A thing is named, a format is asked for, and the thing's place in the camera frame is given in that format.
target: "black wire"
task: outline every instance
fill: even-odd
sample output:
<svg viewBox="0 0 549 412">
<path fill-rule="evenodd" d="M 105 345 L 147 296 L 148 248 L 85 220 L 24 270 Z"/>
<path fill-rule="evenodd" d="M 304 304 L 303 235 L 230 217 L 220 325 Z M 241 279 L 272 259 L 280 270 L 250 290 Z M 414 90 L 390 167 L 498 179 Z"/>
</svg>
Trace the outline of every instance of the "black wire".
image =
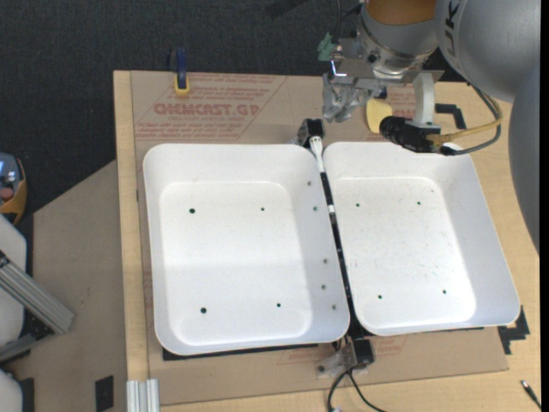
<svg viewBox="0 0 549 412">
<path fill-rule="evenodd" d="M 337 388 L 337 386 L 339 385 L 339 383 L 341 383 L 341 381 L 345 378 L 345 376 L 347 375 L 351 381 L 353 382 L 353 385 L 354 385 L 354 388 L 356 389 L 356 391 L 358 392 L 360 398 L 362 399 L 362 401 L 364 403 L 366 403 L 368 406 L 370 406 L 372 409 L 376 410 L 377 412 L 385 412 L 383 409 L 380 409 L 376 406 L 374 406 L 372 403 L 370 403 L 366 397 L 362 394 L 362 391 L 360 390 L 359 388 L 359 385 L 357 385 L 357 382 L 354 380 L 354 377 L 353 377 L 353 369 L 354 367 L 352 367 L 351 369 L 349 369 L 348 371 L 345 371 L 344 373 L 340 374 L 337 379 L 334 380 L 334 383 L 332 384 L 332 386 L 329 388 L 329 392 L 328 392 L 328 400 L 327 400 L 327 407 L 328 407 L 328 412 L 332 412 L 334 410 L 334 407 L 332 406 L 332 396 L 334 395 L 334 392 L 335 392 L 335 388 Z"/>
<path fill-rule="evenodd" d="M 360 14 L 360 10 L 362 10 L 362 3 L 359 3 L 356 6 L 353 6 L 352 8 L 350 8 L 350 10 L 348 10 L 345 14 L 341 16 L 341 19 L 345 20 L 351 14 L 358 15 Z"/>
<path fill-rule="evenodd" d="M 332 342 L 332 347 L 334 347 L 336 352 L 341 349 L 341 340 L 343 339 L 340 339 L 337 342 Z"/>
<path fill-rule="evenodd" d="M 385 412 L 383 409 L 380 409 L 380 408 L 377 408 L 376 406 L 374 406 L 372 403 L 370 403 L 368 400 L 366 400 L 366 397 L 364 395 L 362 395 L 362 391 L 360 390 L 359 386 L 357 385 L 357 382 L 354 381 L 353 370 L 352 369 L 348 372 L 347 375 L 349 376 L 349 378 L 353 382 L 354 388 L 357 390 L 357 392 L 360 395 L 360 398 L 362 398 L 362 401 L 364 403 L 366 403 L 368 406 L 370 406 L 372 409 L 376 410 L 377 412 Z"/>
<path fill-rule="evenodd" d="M 332 43 L 337 43 L 340 39 L 340 33 L 341 33 L 341 2 L 340 0 L 335 0 L 335 7 L 337 8 L 337 19 L 335 22 L 334 31 L 332 33 Z"/>
<path fill-rule="evenodd" d="M 483 100 L 483 102 L 486 104 L 488 109 L 492 112 L 494 118 L 498 119 L 498 111 L 496 110 L 496 107 L 493 105 L 492 101 L 489 98 L 487 98 L 486 95 L 482 93 L 475 86 L 471 86 L 471 87 L 476 92 L 476 94 Z"/>
<path fill-rule="evenodd" d="M 328 401 L 327 401 L 328 412 L 332 412 L 332 410 L 334 410 L 334 407 L 332 406 L 332 396 L 334 395 L 335 388 L 343 380 L 343 378 L 346 375 L 347 375 L 347 372 L 344 372 L 344 373 L 340 374 L 337 377 L 337 379 L 334 380 L 334 383 L 332 383 L 332 386 L 329 388 Z"/>
</svg>

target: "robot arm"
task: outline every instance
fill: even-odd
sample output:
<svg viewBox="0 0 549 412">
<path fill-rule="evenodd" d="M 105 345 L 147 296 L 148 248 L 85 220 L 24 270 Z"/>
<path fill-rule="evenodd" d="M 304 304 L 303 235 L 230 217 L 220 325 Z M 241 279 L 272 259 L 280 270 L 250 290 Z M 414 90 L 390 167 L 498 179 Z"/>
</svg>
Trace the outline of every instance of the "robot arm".
<svg viewBox="0 0 549 412">
<path fill-rule="evenodd" d="M 540 8 L 541 0 L 365 0 L 356 38 L 336 42 L 329 54 L 331 71 L 323 76 L 328 122 L 351 118 L 356 107 L 386 87 L 414 82 L 419 114 L 411 121 L 386 118 L 380 131 L 421 152 L 454 154 L 444 151 L 444 136 L 428 119 L 432 86 L 442 72 L 421 65 L 437 47 L 491 108 L 492 126 L 502 120 L 492 97 L 513 103 L 511 173 L 538 252 Z"/>
</svg>

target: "black cable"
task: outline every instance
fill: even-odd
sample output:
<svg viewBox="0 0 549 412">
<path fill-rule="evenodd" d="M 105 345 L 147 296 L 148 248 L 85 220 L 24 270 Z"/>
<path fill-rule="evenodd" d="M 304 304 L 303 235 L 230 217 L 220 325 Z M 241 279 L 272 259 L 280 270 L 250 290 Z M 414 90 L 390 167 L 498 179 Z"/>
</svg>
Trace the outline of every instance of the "black cable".
<svg viewBox="0 0 549 412">
<path fill-rule="evenodd" d="M 528 396 L 532 399 L 532 401 L 540 408 L 541 410 L 541 403 L 540 400 L 538 400 L 538 397 L 535 395 L 534 390 L 532 389 L 532 386 L 530 386 L 526 381 L 521 380 L 521 385 L 528 394 Z"/>
<path fill-rule="evenodd" d="M 341 16 L 341 19 L 345 20 L 348 16 L 352 14 L 358 15 L 360 14 L 360 10 L 362 10 L 362 3 L 359 3 L 356 6 L 353 6 L 352 8 L 350 8 L 350 10 L 348 10 L 345 14 Z"/>
<path fill-rule="evenodd" d="M 493 101 L 489 99 L 484 93 L 482 93 L 478 88 L 475 86 L 471 86 L 473 90 L 476 92 L 476 94 L 483 100 L 483 102 L 486 104 L 490 112 L 492 112 L 492 115 L 498 119 L 498 110 L 493 104 Z"/>
<path fill-rule="evenodd" d="M 356 391 L 358 392 L 360 398 L 362 399 L 362 401 L 364 403 L 366 403 L 368 406 L 370 406 L 372 409 L 376 410 L 377 412 L 385 412 L 383 409 L 380 409 L 376 406 L 374 406 L 372 403 L 370 403 L 366 397 L 362 394 L 362 391 L 360 390 L 359 388 L 359 385 L 357 385 L 357 382 L 354 380 L 354 377 L 353 377 L 353 369 L 354 367 L 352 367 L 351 369 L 349 369 L 348 371 L 345 371 L 344 373 L 340 374 L 335 380 L 334 380 L 334 383 L 332 384 L 332 386 L 329 388 L 329 392 L 328 392 L 328 400 L 326 402 L 327 404 L 327 407 L 328 407 L 328 412 L 332 412 L 334 410 L 334 407 L 332 406 L 332 396 L 334 395 L 334 392 L 335 392 L 335 389 L 337 388 L 337 386 L 339 385 L 339 383 L 341 383 L 341 381 L 345 378 L 345 376 L 347 375 L 351 381 L 353 382 L 353 385 L 354 385 L 354 388 L 356 389 Z"/>
<path fill-rule="evenodd" d="M 359 393 L 360 395 L 360 398 L 362 398 L 362 401 L 364 403 L 366 403 L 368 406 L 370 406 L 372 409 L 376 410 L 377 412 L 385 412 L 383 409 L 380 409 L 380 408 L 377 408 L 376 406 L 374 406 L 372 403 L 370 403 L 368 400 L 366 400 L 366 397 L 364 395 L 362 395 L 362 391 L 360 390 L 359 388 L 359 385 L 357 385 L 357 382 L 354 381 L 354 377 L 353 377 L 353 369 L 351 369 L 348 374 L 349 378 L 351 379 L 351 381 L 353 382 L 353 385 L 354 385 L 354 388 L 357 390 L 357 392 Z"/>
<path fill-rule="evenodd" d="M 341 340 L 338 340 L 337 342 L 332 342 L 332 347 L 334 347 L 335 352 L 339 351 L 341 349 Z"/>
<path fill-rule="evenodd" d="M 337 19 L 335 22 L 334 31 L 332 35 L 332 43 L 337 43 L 340 40 L 341 33 L 341 2 L 340 0 L 335 0 L 335 7 L 337 8 Z"/>
</svg>

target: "metal bracket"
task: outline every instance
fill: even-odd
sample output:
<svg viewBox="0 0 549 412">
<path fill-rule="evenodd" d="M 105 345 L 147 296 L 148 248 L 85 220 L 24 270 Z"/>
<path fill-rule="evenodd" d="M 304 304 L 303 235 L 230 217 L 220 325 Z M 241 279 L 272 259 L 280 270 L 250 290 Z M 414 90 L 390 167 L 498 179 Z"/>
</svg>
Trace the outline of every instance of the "metal bracket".
<svg viewBox="0 0 549 412">
<path fill-rule="evenodd" d="M 430 73 L 419 73 L 413 79 L 415 92 L 415 115 L 413 121 L 416 124 L 433 123 L 435 116 L 435 82 Z"/>
<path fill-rule="evenodd" d="M 126 382 L 127 412 L 160 412 L 158 379 Z"/>
<path fill-rule="evenodd" d="M 305 119 L 298 130 L 297 144 L 310 148 L 310 140 L 312 137 L 324 137 L 324 124 L 321 119 Z"/>
<path fill-rule="evenodd" d="M 0 250 L 0 288 L 22 304 L 55 334 L 69 331 L 75 316 L 71 310 L 45 291 L 31 276 L 13 264 Z M 37 339 L 26 335 L 0 347 L 0 362 L 27 351 Z"/>
<path fill-rule="evenodd" d="M 353 81 L 351 84 L 340 84 L 323 75 L 323 117 L 331 123 L 344 122 L 351 118 L 353 111 L 365 105 L 372 94 L 379 93 L 368 88 L 359 88 Z"/>
<path fill-rule="evenodd" d="M 357 355 L 354 352 L 353 343 L 350 342 L 330 357 L 316 363 L 317 378 L 337 377 L 352 367 L 356 367 L 357 363 Z"/>
</svg>

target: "black connector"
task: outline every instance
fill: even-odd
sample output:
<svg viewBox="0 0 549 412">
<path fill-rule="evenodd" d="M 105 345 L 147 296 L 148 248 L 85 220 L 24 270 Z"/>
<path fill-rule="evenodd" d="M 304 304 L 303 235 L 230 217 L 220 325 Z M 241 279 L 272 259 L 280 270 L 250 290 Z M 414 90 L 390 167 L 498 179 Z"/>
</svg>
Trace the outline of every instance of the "black connector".
<svg viewBox="0 0 549 412">
<path fill-rule="evenodd" d="M 312 137 L 324 137 L 324 124 L 321 119 L 305 119 L 298 130 L 299 145 L 310 148 L 309 141 Z"/>
<path fill-rule="evenodd" d="M 386 100 L 387 99 L 387 88 L 383 87 L 378 96 L 374 96 L 377 100 Z"/>
<path fill-rule="evenodd" d="M 440 147 L 440 149 L 438 150 L 438 152 L 441 154 L 441 155 L 455 155 L 455 149 L 453 148 L 450 148 L 450 147 L 446 147 L 446 146 L 442 146 Z"/>
<path fill-rule="evenodd" d="M 376 361 L 370 340 L 364 338 L 353 339 L 353 346 L 354 355 L 357 359 L 357 368 L 367 367 Z"/>
<path fill-rule="evenodd" d="M 437 125 L 417 125 L 406 118 L 388 116 L 379 125 L 380 134 L 392 143 L 415 153 L 437 152 L 433 143 L 426 139 L 430 134 L 440 134 Z"/>
</svg>

